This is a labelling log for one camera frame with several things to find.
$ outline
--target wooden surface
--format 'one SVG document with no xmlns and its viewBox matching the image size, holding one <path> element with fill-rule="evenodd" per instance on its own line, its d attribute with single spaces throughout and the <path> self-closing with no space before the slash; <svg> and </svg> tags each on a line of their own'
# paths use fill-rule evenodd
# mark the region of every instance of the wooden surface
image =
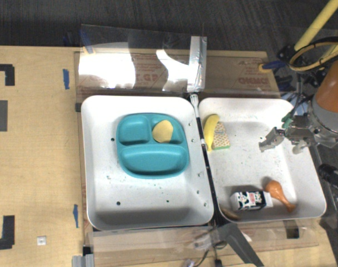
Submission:
<svg viewBox="0 0 338 267">
<path fill-rule="evenodd" d="M 4 73 L 0 72 L 0 100 L 8 100 L 8 131 L 0 132 L 0 237 L 2 216 L 16 217 L 15 245 L 0 250 L 0 266 L 71 266 L 72 256 L 82 252 L 81 174 L 74 111 L 76 50 L 0 47 L 0 63 L 11 63 L 16 69 L 16 85 L 12 87 L 4 85 Z M 64 68 L 69 70 L 69 90 L 63 84 Z M 73 216 L 74 204 L 78 205 L 79 228 Z M 37 246 L 37 237 L 44 235 L 47 245 Z M 318 225 L 316 238 L 318 246 L 258 255 L 265 266 L 336 266 L 326 233 Z M 221 259 L 224 266 L 242 266 L 237 255 Z M 214 266 L 212 258 L 202 266 Z"/>
</svg>

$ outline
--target sponge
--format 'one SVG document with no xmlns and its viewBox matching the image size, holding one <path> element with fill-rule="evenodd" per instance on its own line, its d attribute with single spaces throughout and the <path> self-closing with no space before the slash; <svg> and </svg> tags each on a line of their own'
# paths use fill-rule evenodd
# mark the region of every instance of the sponge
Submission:
<svg viewBox="0 0 338 267">
<path fill-rule="evenodd" d="M 215 132 L 213 134 L 212 149 L 227 149 L 231 146 L 230 140 L 228 139 L 226 129 L 222 122 L 218 122 L 215 127 Z"/>
</svg>

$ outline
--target banana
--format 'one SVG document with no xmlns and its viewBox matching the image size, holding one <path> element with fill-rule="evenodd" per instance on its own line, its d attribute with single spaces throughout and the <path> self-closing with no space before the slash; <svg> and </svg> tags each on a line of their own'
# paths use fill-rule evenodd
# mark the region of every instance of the banana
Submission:
<svg viewBox="0 0 338 267">
<path fill-rule="evenodd" d="M 203 137 L 205 139 L 205 143 L 207 145 L 207 151 L 211 151 L 212 143 L 213 143 L 213 135 L 215 133 L 215 127 L 220 120 L 220 117 L 217 114 L 210 115 L 203 127 Z"/>
</svg>

